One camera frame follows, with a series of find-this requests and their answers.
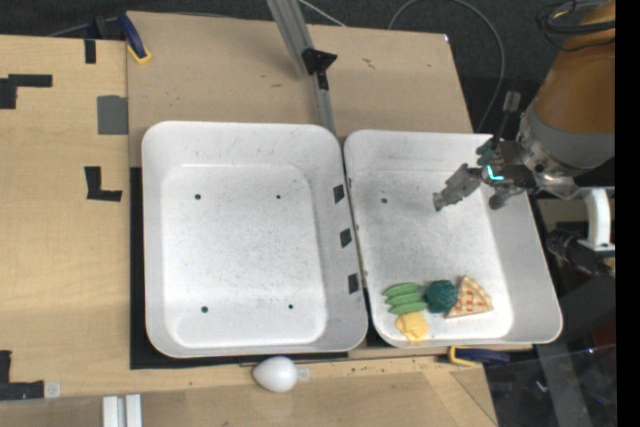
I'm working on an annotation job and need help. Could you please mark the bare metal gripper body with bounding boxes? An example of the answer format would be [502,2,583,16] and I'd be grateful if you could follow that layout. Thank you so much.
[478,128,582,201]

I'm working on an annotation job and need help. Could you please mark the white plastic tray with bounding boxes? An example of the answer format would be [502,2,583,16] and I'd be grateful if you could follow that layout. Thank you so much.
[140,119,370,360]
[342,128,565,350]

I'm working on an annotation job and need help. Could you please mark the pizza slice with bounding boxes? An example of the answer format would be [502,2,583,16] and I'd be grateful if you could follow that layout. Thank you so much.
[444,275,495,320]

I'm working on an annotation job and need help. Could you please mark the thin black rod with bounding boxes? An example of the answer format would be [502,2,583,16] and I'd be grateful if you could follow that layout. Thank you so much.
[343,137,372,316]

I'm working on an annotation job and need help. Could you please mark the green broccoli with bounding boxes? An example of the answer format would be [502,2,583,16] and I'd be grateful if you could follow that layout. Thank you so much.
[424,279,460,315]

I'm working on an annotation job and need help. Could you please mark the green pea pods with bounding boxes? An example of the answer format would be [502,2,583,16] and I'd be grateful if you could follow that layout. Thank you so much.
[382,281,429,316]

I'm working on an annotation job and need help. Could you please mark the brown cardboard board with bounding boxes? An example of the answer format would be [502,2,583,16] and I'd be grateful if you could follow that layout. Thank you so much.
[125,10,534,361]

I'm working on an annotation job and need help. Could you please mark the white egg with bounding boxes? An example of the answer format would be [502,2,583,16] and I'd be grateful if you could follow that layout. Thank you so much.
[251,355,300,394]

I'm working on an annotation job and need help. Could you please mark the black cylinder on white bracket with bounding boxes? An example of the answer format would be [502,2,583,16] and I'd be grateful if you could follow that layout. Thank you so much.
[546,187,616,277]

